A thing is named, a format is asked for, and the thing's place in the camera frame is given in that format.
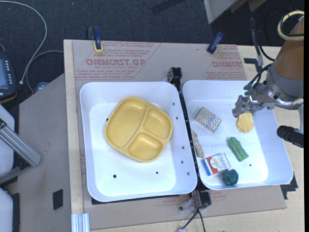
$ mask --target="cardboard sheet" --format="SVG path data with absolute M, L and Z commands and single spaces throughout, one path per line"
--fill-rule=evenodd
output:
M 182 84 L 188 80 L 246 80 L 236 45 L 217 45 L 214 54 L 207 44 L 105 42 L 96 54 L 92 41 L 73 41 L 76 97 L 81 87 L 94 81 L 166 81 L 170 67 L 181 67 Z M 77 103 L 84 211 L 91 229 L 187 219 L 178 206 L 189 195 L 148 198 L 114 203 L 94 202 L 87 190 L 81 108 Z M 280 186 L 210 191 L 212 205 L 203 216 L 221 216 L 285 208 Z

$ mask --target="black cable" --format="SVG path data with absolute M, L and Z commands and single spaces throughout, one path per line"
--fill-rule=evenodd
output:
M 253 45 L 255 47 L 256 53 L 258 55 L 261 55 L 261 52 L 259 49 L 259 43 L 258 43 L 257 36 L 256 36 L 255 20 L 253 17 L 250 18 L 250 23 L 251 23 L 251 39 L 252 39 Z
M 193 220 L 193 218 L 195 218 L 195 216 L 198 214 L 198 209 L 197 211 L 194 213 L 194 215 L 189 219 L 189 221 L 187 221 L 187 223 L 181 228 L 181 230 L 184 230 L 185 227 L 188 226 L 188 224 Z
M 259 45 L 259 48 L 260 48 L 262 54 L 264 55 L 264 57 L 266 57 L 266 58 L 269 59 L 270 61 L 273 61 L 273 62 L 275 61 L 274 58 L 271 58 L 269 55 L 266 54 L 266 52 L 264 51 L 264 49 L 262 48 L 261 45 Z
M 0 47 L 2 48 L 2 52 L 5 52 L 5 47 L 0 43 Z
M 189 219 L 189 221 L 187 221 L 187 223 L 181 228 L 181 230 L 183 230 L 185 227 L 188 226 L 188 224 L 193 220 L 193 218 L 195 218 L 195 216 L 199 214 L 200 217 L 201 217 L 201 220 L 202 220 L 202 225 L 203 225 L 203 231 L 206 232 L 206 229 L 205 229 L 205 224 L 204 224 L 204 221 L 203 221 L 203 217 L 202 217 L 202 214 L 201 212 L 199 211 L 199 208 L 197 208 L 197 211 L 194 213 L 194 215 Z
M 255 84 L 253 85 L 252 88 L 256 88 L 256 86 L 260 83 L 261 77 L 262 77 L 262 73 L 264 71 L 267 71 L 270 67 L 271 67 L 272 63 L 268 64 L 267 66 L 265 66 L 261 72 L 259 72 L 252 80 L 251 83 L 253 83 L 255 81 L 255 79 L 257 78 L 257 81 L 255 82 Z
M 198 210 L 199 216 L 201 217 L 201 220 L 202 220 L 203 231 L 206 232 L 205 224 L 204 224 L 204 220 L 203 220 L 202 214 L 201 214 L 201 212 L 199 211 L 199 209 L 197 209 L 197 210 Z
M 28 79 L 28 70 L 29 70 L 29 68 L 30 68 L 30 66 L 31 66 L 31 64 L 33 63 L 34 60 L 38 59 L 39 57 L 41 57 L 41 56 L 43 56 L 43 55 L 49 54 L 49 53 L 62 53 L 62 54 L 63 54 L 63 51 L 51 50 L 51 51 L 42 52 L 42 53 L 36 55 L 36 56 L 30 61 L 30 63 L 28 64 L 29 67 L 28 67 L 28 69 L 26 70 L 26 76 L 25 76 L 25 78 L 26 78 L 27 86 L 28 86 L 28 88 L 31 90 L 31 92 L 33 92 L 34 89 L 31 87 L 31 85 L 30 85 L 30 83 L 29 83 L 29 79 Z
M 22 87 L 22 85 L 24 84 L 24 78 L 25 78 L 25 75 L 26 75 L 26 72 L 27 72 L 27 70 L 28 70 L 28 68 L 29 68 L 30 63 L 33 61 L 33 58 L 36 56 L 36 54 L 37 54 L 38 51 L 41 49 L 42 45 L 44 44 L 44 42 L 45 42 L 45 40 L 46 40 L 46 36 L 47 36 L 47 24 L 46 24 L 46 21 L 45 21 L 45 19 L 43 18 L 43 16 L 42 16 L 36 9 L 30 7 L 29 5 L 26 5 L 26 4 L 23 4 L 23 3 L 20 3 L 20 2 L 15 2 L 15 1 L 0 0 L 0 3 L 2 3 L 2 2 L 3 2 L 3 3 L 9 3 L 9 4 L 18 4 L 18 5 L 22 5 L 22 6 L 25 6 L 25 7 L 29 8 L 29 9 L 33 10 L 33 11 L 42 19 L 42 21 L 43 21 L 43 23 L 44 23 L 44 26 L 45 26 L 45 35 L 44 35 L 44 38 L 43 38 L 43 40 L 42 40 L 40 46 L 38 47 L 38 49 L 37 49 L 37 50 L 35 51 L 35 53 L 32 55 L 32 57 L 31 57 L 29 63 L 27 64 L 27 66 L 26 66 L 26 68 L 25 68 L 24 74 L 23 74 L 21 80 L 19 81 L 19 85 L 18 85 L 18 86 L 19 86 L 19 87 Z

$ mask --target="white tray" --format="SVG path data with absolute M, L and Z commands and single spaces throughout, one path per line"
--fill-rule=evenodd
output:
M 117 104 L 139 97 L 166 112 L 174 130 L 161 156 L 137 162 L 114 150 L 104 126 Z M 93 82 L 80 91 L 87 186 L 100 202 L 185 194 L 197 185 L 192 151 L 177 89 L 166 82 Z
M 244 188 L 289 183 L 293 170 L 281 138 L 276 134 L 277 122 L 272 110 L 258 111 L 254 120 L 254 129 L 249 133 L 241 133 L 236 128 L 236 119 L 232 109 L 243 87 L 248 81 L 188 81 L 183 86 L 183 95 L 188 110 L 191 129 L 197 133 L 205 157 L 217 153 L 225 153 L 239 174 L 235 186 L 224 185 L 220 173 L 208 176 L 197 158 L 201 181 L 213 190 Z M 215 132 L 211 132 L 194 120 L 201 107 L 205 107 L 219 118 L 221 124 Z M 248 153 L 249 157 L 238 162 L 227 145 L 227 138 L 234 136 Z
M 13 199 L 0 188 L 0 228 L 1 232 L 12 232 L 13 227 Z

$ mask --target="cardboard surface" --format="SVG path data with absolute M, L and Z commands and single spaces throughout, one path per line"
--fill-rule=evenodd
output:
M 72 47 L 77 100 L 80 88 L 88 82 L 164 81 L 173 66 L 182 68 L 182 84 L 191 79 L 246 79 L 236 45 L 218 45 L 213 55 L 206 51 L 207 44 L 103 42 L 102 55 L 94 52 L 89 41 L 73 41 Z M 188 194 L 93 204 L 86 184 L 79 103 L 77 111 L 84 211 L 90 214 L 92 230 L 188 218 L 178 210 Z M 205 217 L 286 207 L 280 186 L 210 191 L 210 195 L 212 205 L 202 212 Z
M 70 231 L 70 175 L 64 74 L 20 104 L 19 136 L 41 156 L 5 187 L 20 194 L 20 232 Z M 63 206 L 54 210 L 53 193 Z

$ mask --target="blue clamp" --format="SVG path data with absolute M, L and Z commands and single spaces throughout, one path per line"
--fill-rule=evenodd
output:
M 214 51 L 217 48 L 217 44 L 221 41 L 222 38 L 223 38 L 223 33 L 218 32 L 216 38 L 214 39 L 214 41 L 207 48 L 207 51 L 210 52 L 211 54 L 213 54 Z
M 96 53 L 102 53 L 103 52 L 103 43 L 101 41 L 100 37 L 100 31 L 98 27 L 93 27 L 94 30 L 94 36 L 95 36 L 95 41 L 93 42 L 95 52 Z

